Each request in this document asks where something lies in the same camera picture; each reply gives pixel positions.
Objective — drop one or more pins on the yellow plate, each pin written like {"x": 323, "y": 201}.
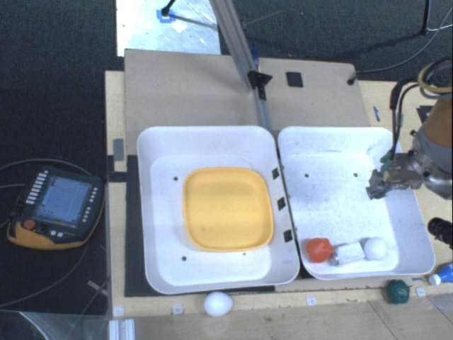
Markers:
{"x": 228, "y": 209}

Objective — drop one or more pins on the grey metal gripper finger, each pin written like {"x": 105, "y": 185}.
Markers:
{"x": 376, "y": 191}
{"x": 377, "y": 176}

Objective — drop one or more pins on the blue bottle with white cap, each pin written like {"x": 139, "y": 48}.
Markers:
{"x": 444, "y": 275}

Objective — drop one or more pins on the white plastic tray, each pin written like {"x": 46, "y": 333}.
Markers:
{"x": 166, "y": 204}
{"x": 336, "y": 204}

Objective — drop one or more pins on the red toy fruit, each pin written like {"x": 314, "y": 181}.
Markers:
{"x": 318, "y": 250}

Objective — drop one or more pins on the brown cardboard board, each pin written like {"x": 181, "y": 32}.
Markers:
{"x": 198, "y": 94}

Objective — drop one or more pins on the white egg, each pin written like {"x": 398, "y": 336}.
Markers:
{"x": 217, "y": 304}

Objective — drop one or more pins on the dark green toy broccoli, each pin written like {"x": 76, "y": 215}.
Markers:
{"x": 398, "y": 291}

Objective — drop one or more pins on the white ball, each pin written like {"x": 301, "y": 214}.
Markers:
{"x": 375, "y": 248}

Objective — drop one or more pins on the small white bottle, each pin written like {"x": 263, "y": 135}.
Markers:
{"x": 350, "y": 253}

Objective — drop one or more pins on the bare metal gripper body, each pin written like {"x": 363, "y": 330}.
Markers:
{"x": 403, "y": 175}

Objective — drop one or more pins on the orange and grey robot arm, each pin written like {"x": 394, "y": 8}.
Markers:
{"x": 439, "y": 129}

